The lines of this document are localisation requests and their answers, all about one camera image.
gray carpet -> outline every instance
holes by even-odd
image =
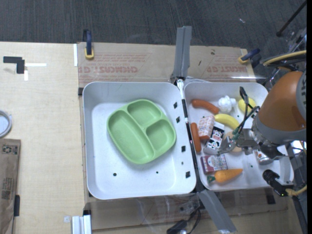
[[[307,26],[305,0],[0,0],[0,41],[76,43],[83,29],[94,42],[175,45],[176,28],[192,26],[192,45],[286,53]],[[257,66],[256,74],[271,69]]]

yellow cable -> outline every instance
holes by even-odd
[[[298,196],[300,193],[303,193],[307,190],[307,185],[305,185],[303,188],[301,188],[298,191],[295,191],[293,189],[287,188],[286,192],[288,193],[288,196]]]
[[[303,55],[303,54],[306,54],[307,51],[306,50],[301,50],[301,51],[296,51],[296,52],[293,52],[293,53],[289,53],[289,54],[284,54],[282,56],[279,56],[279,57],[275,57],[273,59],[270,59],[266,62],[263,63],[264,66],[272,63],[272,62],[275,62],[275,61],[279,61],[279,60],[283,60],[283,59],[286,59],[286,58],[289,58],[289,57],[296,57],[296,56],[299,56],[299,55]]]
[[[304,151],[304,153],[307,155],[307,149],[304,147],[304,142],[300,141],[300,144],[302,146],[302,150]]]

black cable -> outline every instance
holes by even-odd
[[[299,12],[303,9],[304,6],[306,6],[307,0],[305,0],[300,7],[293,13],[291,18],[288,19],[288,21],[283,25],[283,27],[276,33],[278,37],[282,35],[282,32],[286,29],[286,27],[291,23],[291,21],[299,14]]]
[[[240,127],[238,129],[238,133],[240,134],[244,128],[244,125],[245,125],[245,122],[247,120],[247,112],[248,112],[248,105],[250,106],[249,103],[245,103],[245,113],[244,113],[244,118],[243,118],[243,121],[241,122],[240,124]]]
[[[196,228],[196,226],[197,226],[197,225],[199,224],[199,222],[200,222],[200,219],[201,219],[201,212],[200,212],[200,209],[197,209],[194,213],[195,213],[195,214],[198,213],[197,219],[196,219],[196,222],[195,222],[194,226],[192,227],[191,231],[190,231],[189,233],[187,233],[187,234],[191,234],[191,233],[193,232],[193,230]]]
[[[246,120],[257,110],[257,109],[259,109],[260,107],[259,106],[255,106],[255,107],[251,107],[252,108],[252,110],[250,111],[250,113],[247,115],[247,117],[246,117]],[[245,122],[244,121],[242,121],[239,125],[238,125],[238,128],[240,128],[242,125],[244,125],[245,124]]]

toy sausage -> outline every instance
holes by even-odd
[[[201,151],[201,143],[200,143],[199,134],[198,134],[198,127],[195,122],[191,124],[191,133],[192,133],[195,151],[199,153]]]
[[[204,108],[213,113],[214,115],[219,113],[219,108],[213,105],[212,103],[202,100],[202,99],[193,99],[192,105],[195,108]]]

toy banana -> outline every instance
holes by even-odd
[[[256,106],[255,101],[254,101],[253,99],[251,99],[251,98],[248,98],[248,99],[249,99],[249,104],[250,104],[252,107],[255,107],[255,106]],[[246,104],[245,104],[245,102],[244,102],[243,99],[240,99],[240,100],[238,101],[238,107],[239,107],[239,109],[240,109],[243,113],[245,112]],[[250,113],[250,111],[251,111],[251,108],[248,107],[247,113]]]
[[[227,114],[218,114],[214,116],[215,121],[224,124],[226,126],[229,126],[233,130],[238,127],[239,122],[237,119],[235,119],[233,116],[227,115]]]

